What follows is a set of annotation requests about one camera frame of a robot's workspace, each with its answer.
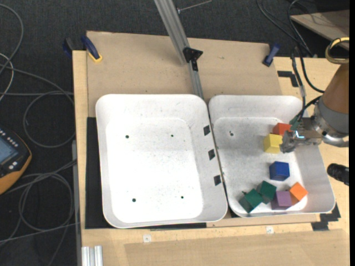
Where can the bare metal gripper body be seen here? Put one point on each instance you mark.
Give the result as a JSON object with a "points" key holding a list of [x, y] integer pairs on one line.
{"points": [[309, 136]]}

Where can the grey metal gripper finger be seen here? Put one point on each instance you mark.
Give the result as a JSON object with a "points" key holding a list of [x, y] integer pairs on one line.
{"points": [[288, 135], [288, 145]]}

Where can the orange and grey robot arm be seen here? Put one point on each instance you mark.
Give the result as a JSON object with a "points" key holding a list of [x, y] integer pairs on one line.
{"points": [[337, 93]]}

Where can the red cube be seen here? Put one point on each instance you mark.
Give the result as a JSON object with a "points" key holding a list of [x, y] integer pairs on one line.
{"points": [[280, 128]]}

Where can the yellow cube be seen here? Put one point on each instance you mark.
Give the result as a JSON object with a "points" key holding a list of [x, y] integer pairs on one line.
{"points": [[271, 143]]}

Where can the blue cube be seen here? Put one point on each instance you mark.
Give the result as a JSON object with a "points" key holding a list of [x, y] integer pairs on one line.
{"points": [[278, 170]]}

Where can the white plastic tray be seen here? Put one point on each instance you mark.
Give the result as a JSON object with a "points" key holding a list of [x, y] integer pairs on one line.
{"points": [[155, 162], [244, 154]]}

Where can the orange cube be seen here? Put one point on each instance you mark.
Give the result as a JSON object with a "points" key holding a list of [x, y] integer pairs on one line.
{"points": [[299, 191]]}

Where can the green cube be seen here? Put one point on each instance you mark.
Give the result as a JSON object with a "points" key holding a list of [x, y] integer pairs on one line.
{"points": [[267, 190], [253, 199]]}

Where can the purple cube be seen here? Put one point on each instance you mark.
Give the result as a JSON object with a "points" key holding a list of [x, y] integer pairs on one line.
{"points": [[283, 199]]}

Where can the brown cardboard board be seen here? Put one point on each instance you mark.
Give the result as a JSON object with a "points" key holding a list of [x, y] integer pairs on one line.
{"points": [[138, 71]]}

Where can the black cylinder on white bracket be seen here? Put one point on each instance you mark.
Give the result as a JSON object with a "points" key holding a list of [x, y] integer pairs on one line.
{"points": [[337, 172]]}

